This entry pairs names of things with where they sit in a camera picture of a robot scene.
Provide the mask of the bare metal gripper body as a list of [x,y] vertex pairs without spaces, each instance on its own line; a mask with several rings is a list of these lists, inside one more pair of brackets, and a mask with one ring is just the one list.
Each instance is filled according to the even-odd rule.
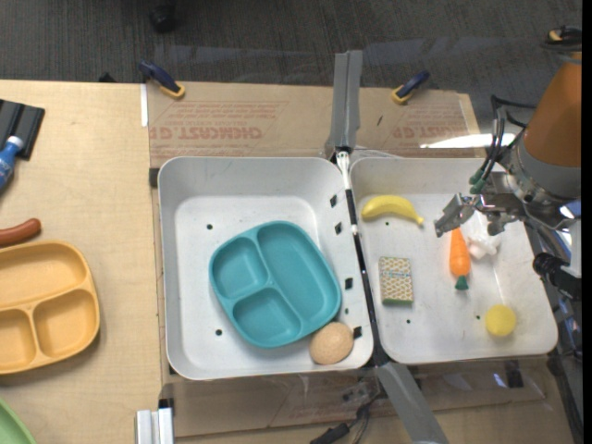
[[566,230],[579,219],[567,214],[571,201],[549,193],[529,177],[505,171],[491,171],[472,185],[470,193],[475,209],[484,215],[496,211],[516,214],[516,221],[551,230]]

